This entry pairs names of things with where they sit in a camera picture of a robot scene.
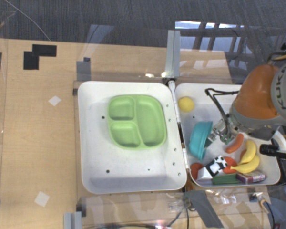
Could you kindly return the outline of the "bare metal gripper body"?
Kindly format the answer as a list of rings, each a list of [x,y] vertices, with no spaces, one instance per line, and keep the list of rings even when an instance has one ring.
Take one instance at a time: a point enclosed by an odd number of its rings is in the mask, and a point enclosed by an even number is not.
[[[227,119],[221,119],[213,126],[211,139],[216,140],[217,138],[220,138],[221,140],[231,139],[230,124]]]

